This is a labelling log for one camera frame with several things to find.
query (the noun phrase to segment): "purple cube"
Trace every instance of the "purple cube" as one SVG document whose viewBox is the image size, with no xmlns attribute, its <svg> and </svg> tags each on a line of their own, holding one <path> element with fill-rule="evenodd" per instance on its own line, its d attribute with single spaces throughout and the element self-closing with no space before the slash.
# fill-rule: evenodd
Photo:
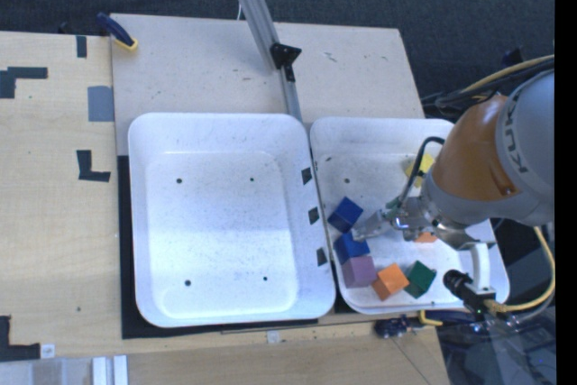
<svg viewBox="0 0 577 385">
<path fill-rule="evenodd" d="M 352 257 L 342 266 L 344 285 L 349 288 L 366 288 L 377 279 L 375 264 L 370 255 Z"/>
</svg>

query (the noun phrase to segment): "yellow cable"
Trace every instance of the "yellow cable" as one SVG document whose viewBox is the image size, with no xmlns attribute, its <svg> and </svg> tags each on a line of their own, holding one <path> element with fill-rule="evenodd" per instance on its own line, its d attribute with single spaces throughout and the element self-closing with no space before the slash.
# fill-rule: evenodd
<svg viewBox="0 0 577 385">
<path fill-rule="evenodd" d="M 549 261 L 549 265 L 551 266 L 551 282 L 549 283 L 549 287 L 543 293 L 543 295 L 541 295 L 541 297 L 536 298 L 531 302 L 522 303 L 520 305 L 505 305 L 497 302 L 496 300 L 485 300 L 484 302 L 485 306 L 489 309 L 489 311 L 493 313 L 508 313 L 510 311 L 520 311 L 523 309 L 529 309 L 535 307 L 536 305 L 539 305 L 540 303 L 543 303 L 551 296 L 551 294 L 553 294 L 553 291 L 555 290 L 555 259 L 553 254 L 551 253 L 551 249 L 549 249 L 549 246 L 547 245 L 547 242 L 543 237 L 541 228 L 535 226 L 533 229 L 535 231 L 535 234 L 537 235 L 537 239 L 539 240 L 541 246 L 543 247 L 543 252 L 545 252 L 547 260 Z"/>
<path fill-rule="evenodd" d="M 436 321 L 435 319 L 429 319 L 425 316 L 425 310 L 422 309 L 418 312 L 418 320 L 422 325 L 443 325 L 442 321 Z"/>
<path fill-rule="evenodd" d="M 474 90 L 475 88 L 479 88 L 481 86 L 484 86 L 485 84 L 488 84 L 489 82 L 492 82 L 495 79 L 502 78 L 503 76 L 507 76 L 507 74 L 510 74 L 511 72 L 516 72 L 516 71 L 519 71 L 521 69 L 529 68 L 530 66 L 534 66 L 535 64 L 539 64 L 539 63 L 546 61 L 546 60 L 550 60 L 551 58 L 554 58 L 554 55 L 547 55 L 545 57 L 535 58 L 534 60 L 523 61 L 522 63 L 516 64 L 514 66 L 504 68 L 501 71 L 495 72 L 494 74 L 491 74 L 491 75 L 487 76 L 486 78 L 482 78 L 481 80 L 478 80 L 474 84 L 469 85 L 468 87 L 461 90 L 461 93 L 462 92 L 468 92 L 469 90 Z"/>
</svg>

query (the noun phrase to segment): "black tape mark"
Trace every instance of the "black tape mark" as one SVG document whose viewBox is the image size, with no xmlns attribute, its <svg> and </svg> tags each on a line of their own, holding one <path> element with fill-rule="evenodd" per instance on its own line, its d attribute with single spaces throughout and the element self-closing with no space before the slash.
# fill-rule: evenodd
<svg viewBox="0 0 577 385">
<path fill-rule="evenodd" d="M 311 179 L 313 179 L 313 172 L 311 171 L 310 167 L 302 169 L 300 173 L 303 176 L 303 185 L 306 185 Z"/>
<path fill-rule="evenodd" d="M 40 344 L 10 345 L 10 317 L 0 316 L 0 362 L 40 359 Z"/>
<path fill-rule="evenodd" d="M 0 98 L 14 98 L 16 79 L 8 71 L 0 71 Z"/>
<path fill-rule="evenodd" d="M 316 265 L 323 266 L 327 262 L 328 259 L 326 258 L 325 249 L 323 249 L 322 247 L 316 249 Z"/>
<path fill-rule="evenodd" d="M 110 180 L 110 172 L 94 172 L 92 171 L 92 151 L 77 150 L 78 166 L 80 173 L 78 179 L 86 179 L 90 181 L 105 181 Z"/>
<path fill-rule="evenodd" d="M 114 121 L 114 97 L 111 87 L 88 88 L 88 121 Z"/>
<path fill-rule="evenodd" d="M 88 55 L 87 50 L 87 37 L 85 35 L 76 36 L 76 56 L 78 58 L 86 58 Z"/>
<path fill-rule="evenodd" d="M 320 218 L 320 214 L 318 214 L 318 208 L 314 207 L 308 211 L 308 221 L 310 224 L 313 224 Z"/>
<path fill-rule="evenodd" d="M 48 68 L 8 67 L 8 74 L 14 78 L 48 78 Z"/>
</svg>

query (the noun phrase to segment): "wooden table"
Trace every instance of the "wooden table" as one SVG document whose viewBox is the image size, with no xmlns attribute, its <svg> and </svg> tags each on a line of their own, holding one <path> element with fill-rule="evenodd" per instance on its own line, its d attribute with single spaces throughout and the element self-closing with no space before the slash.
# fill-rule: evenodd
<svg viewBox="0 0 577 385">
<path fill-rule="evenodd" d="M 369 100 L 361 92 L 356 103 L 349 99 L 341 106 L 341 114 L 355 115 L 355 107 L 364 107 L 363 116 L 423 116 L 398 31 L 278 27 L 290 40 L 306 32 L 295 69 L 309 119 L 319 116 L 309 91 L 323 85 L 315 83 L 323 77 L 308 60 L 335 64 L 344 58 L 335 50 L 354 50 L 355 41 L 372 32 L 378 34 L 371 37 L 388 37 L 379 55 L 382 73 L 373 75 L 365 64 L 366 76 L 356 86 L 376 93 L 383 105 L 368 112 Z M 315 33 L 333 37 L 334 49 L 315 45 Z M 118 50 L 112 47 L 106 37 L 88 36 L 87 56 L 80 58 L 73 35 L 0 33 L 0 70 L 45 67 L 49 72 L 46 79 L 16 79 L 14 98 L 0 99 L 0 315 L 12 316 L 11 344 L 54 344 L 59 357 L 128 354 L 136 383 L 197 378 L 335 384 L 350 383 L 356 374 L 390 377 L 391 383 L 401 377 L 404 383 L 448 383 L 435 330 L 384 341 L 368 322 L 384 316 L 329 314 L 318 325 L 280 330 L 279 344 L 268 344 L 265 330 L 123 340 L 115 127 L 89 120 L 87 102 L 89 87 L 113 85 L 112 56 Z M 352 61 L 344 64 L 324 78 L 338 82 L 355 70 Z M 382 79 L 381 85 L 369 85 L 367 78 Z M 382 85 L 395 81 L 394 87 Z M 78 179 L 78 150 L 91 150 L 92 169 L 111 172 L 109 181 Z"/>
</svg>

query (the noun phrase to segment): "gray tape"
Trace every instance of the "gray tape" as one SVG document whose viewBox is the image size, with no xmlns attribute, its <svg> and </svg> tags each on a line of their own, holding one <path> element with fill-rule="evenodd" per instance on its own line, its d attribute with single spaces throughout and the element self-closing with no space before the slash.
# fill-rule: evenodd
<svg viewBox="0 0 577 385">
<path fill-rule="evenodd" d="M 114 97 L 111 87 L 97 86 L 88 88 L 88 121 L 114 121 Z"/>
</svg>

